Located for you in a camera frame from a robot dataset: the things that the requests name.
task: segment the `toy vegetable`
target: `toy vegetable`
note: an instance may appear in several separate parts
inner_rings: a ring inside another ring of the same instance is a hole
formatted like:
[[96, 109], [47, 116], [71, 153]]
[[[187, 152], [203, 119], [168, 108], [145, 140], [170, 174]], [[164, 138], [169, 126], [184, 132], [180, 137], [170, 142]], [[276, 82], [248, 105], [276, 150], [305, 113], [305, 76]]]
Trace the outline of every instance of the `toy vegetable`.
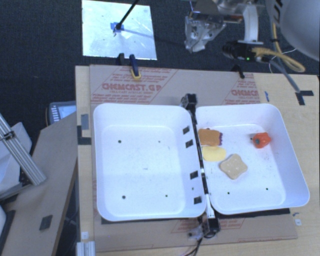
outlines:
[[262, 149], [263, 147], [269, 144], [271, 138], [269, 137], [267, 132], [261, 132], [257, 133], [252, 140], [253, 144], [257, 149]]

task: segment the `black carpet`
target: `black carpet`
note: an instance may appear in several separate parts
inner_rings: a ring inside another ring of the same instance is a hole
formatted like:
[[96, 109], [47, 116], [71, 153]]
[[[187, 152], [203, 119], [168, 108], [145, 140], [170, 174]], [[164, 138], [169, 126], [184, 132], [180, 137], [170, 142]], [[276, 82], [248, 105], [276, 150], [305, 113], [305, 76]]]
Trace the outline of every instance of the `black carpet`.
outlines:
[[[188, 2], [140, 0], [139, 4], [150, 6], [158, 59], [138, 60], [140, 66], [230, 71], [237, 63], [244, 72], [270, 72], [268, 65], [234, 61], [222, 54], [227, 41], [243, 39], [243, 24], [228, 24], [206, 50], [190, 54], [184, 46]], [[259, 40], [272, 48], [266, 9], [259, 22]], [[283, 51], [293, 49], [281, 35], [279, 39]], [[289, 56], [305, 65], [306, 74], [319, 75], [317, 61], [298, 51]], [[12, 126], [22, 122], [33, 145], [46, 126], [49, 104], [75, 100], [75, 66], [90, 64], [114, 65], [115, 59], [82, 55], [80, 0], [0, 0], [0, 113]]]

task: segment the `black clip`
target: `black clip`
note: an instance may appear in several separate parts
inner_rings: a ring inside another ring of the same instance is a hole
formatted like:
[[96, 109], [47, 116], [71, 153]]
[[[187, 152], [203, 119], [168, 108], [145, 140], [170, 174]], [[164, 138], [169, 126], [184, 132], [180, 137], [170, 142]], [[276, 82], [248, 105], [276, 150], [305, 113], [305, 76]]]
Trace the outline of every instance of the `black clip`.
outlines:
[[15, 132], [13, 130], [9, 131], [8, 133], [6, 133], [5, 135], [3, 135], [2, 138], [0, 138], [0, 141], [3, 141], [3, 140], [10, 140], [12, 138], [14, 138], [16, 136]]
[[118, 57], [115, 59], [115, 64], [118, 66], [123, 66], [125, 64], [125, 54], [120, 53]]

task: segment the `metal rod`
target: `metal rod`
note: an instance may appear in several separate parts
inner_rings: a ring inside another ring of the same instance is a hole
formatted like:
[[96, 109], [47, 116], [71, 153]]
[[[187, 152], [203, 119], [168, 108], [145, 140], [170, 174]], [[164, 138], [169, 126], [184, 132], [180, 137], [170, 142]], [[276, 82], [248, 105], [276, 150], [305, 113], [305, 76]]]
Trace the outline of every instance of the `metal rod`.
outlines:
[[113, 32], [115, 32], [116, 30], [120, 30], [121, 29], [121, 26], [122, 24], [124, 23], [124, 21], [126, 20], [126, 18], [128, 17], [128, 15], [131, 13], [131, 11], [135, 8], [136, 4], [139, 2], [139, 0], [135, 0], [133, 2], [133, 4], [131, 5], [131, 7], [129, 8], [129, 10], [126, 12], [126, 14], [123, 16], [122, 20], [117, 24], [115, 25], [114, 29], [113, 29]]

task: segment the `wooden board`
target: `wooden board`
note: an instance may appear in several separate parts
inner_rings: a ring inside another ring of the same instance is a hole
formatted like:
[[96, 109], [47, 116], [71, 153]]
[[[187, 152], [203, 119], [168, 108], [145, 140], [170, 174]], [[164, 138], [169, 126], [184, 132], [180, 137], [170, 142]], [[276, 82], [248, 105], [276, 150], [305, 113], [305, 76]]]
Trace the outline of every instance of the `wooden board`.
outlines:
[[[196, 72], [201, 83], [202, 71]], [[300, 220], [302, 225], [297, 226], [298, 239], [264, 241], [259, 242], [259, 237], [253, 237], [252, 243], [236, 244], [215, 244], [201, 246], [197, 255], [316, 255], [320, 244], [320, 209], [319, 209], [319, 80], [314, 75], [293, 75], [292, 76], [302, 90], [311, 90], [314, 96], [305, 96], [305, 105], [299, 105], [294, 90], [288, 81], [280, 74], [254, 74], [255, 83], [259, 92], [260, 101], [279, 108], [286, 128], [288, 130], [295, 153], [303, 171], [304, 177], [310, 190], [310, 201], [304, 207], [292, 208], [291, 213], [295, 220]], [[76, 68], [76, 90], [77, 104], [79, 103], [82, 113], [90, 115], [90, 79], [89, 67], [79, 66]], [[81, 113], [77, 116], [78, 125], [81, 124]], [[90, 137], [90, 131], [83, 131], [83, 134]], [[93, 221], [93, 194], [92, 194], [92, 172], [91, 149], [89, 145], [82, 145], [79, 152], [79, 190], [81, 219], [80, 229], [88, 232], [88, 239], [94, 239]], [[100, 252], [99, 256], [162, 256], [162, 255], [183, 255], [190, 251], [190, 247], [172, 247], [160, 249], [126, 250], [113, 252]]]
[[[3, 256], [56, 255], [76, 177], [76, 114], [43, 129], [32, 157], [47, 180], [26, 188], [4, 206], [5, 211], [16, 213]], [[50, 227], [39, 230], [43, 217], [50, 215]]]

